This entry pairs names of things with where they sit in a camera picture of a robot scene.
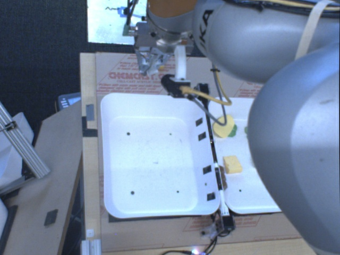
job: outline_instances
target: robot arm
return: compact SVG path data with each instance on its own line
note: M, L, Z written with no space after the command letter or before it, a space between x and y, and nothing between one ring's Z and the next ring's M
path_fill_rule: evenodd
M252 158L283 213L321 255L340 254L338 4L322 12L307 54L295 60L319 1L149 0L135 50L140 72L152 74L176 46L190 53L194 41L222 72L265 83L249 116Z

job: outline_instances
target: zip tie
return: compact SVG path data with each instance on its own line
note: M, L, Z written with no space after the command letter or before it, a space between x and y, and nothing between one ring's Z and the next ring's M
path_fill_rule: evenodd
M321 18L321 15L325 8L333 3L334 1L331 0L321 0L311 10L306 26L304 27L299 46L296 51L295 59L304 56L307 54L310 43L312 42L313 35L315 33L315 30L317 28L318 22Z

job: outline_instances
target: yellow cheese cube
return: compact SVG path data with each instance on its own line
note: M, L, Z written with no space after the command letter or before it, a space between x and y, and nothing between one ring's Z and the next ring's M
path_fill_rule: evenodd
M234 174L242 172L242 165L236 156L223 157L224 166L227 174Z

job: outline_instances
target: black clip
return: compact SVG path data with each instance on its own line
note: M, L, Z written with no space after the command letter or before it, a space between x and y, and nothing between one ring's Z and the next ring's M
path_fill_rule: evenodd
M263 2L263 1L259 1L259 3L258 3L257 6L256 6L256 9L257 9L259 12L263 11L263 10L265 9L265 4L264 4L264 2Z
M210 71L213 72L213 73L219 73L220 72L220 70L218 68L212 68L212 69L210 69Z
M160 80L163 88L168 92L169 95L175 98L184 98L185 96L182 94L180 90L180 86L190 86L190 82L188 80L178 80L175 81L173 78L175 75L166 74Z
M3 129L0 129L0 132L3 131L9 131L12 129L15 129L18 125L16 124L16 121L11 121L10 123L8 123L7 125L5 125L5 127Z

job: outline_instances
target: white tray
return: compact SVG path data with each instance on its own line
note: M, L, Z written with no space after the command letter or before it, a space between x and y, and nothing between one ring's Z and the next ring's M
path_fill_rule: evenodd
M253 103L252 98L232 98L233 104L225 107L237 125L236 135L225 139L214 136L217 161L223 166L223 157L236 155L243 171L225 174L227 189L224 191L226 204L238 214L274 213L281 211L264 186L251 158L245 127ZM217 118L223 115L221 105L211 102L210 112Z
M209 215L217 210L214 162L200 108L171 96L112 93L101 101L100 112L104 203L111 215ZM199 135L206 137L199 140Z

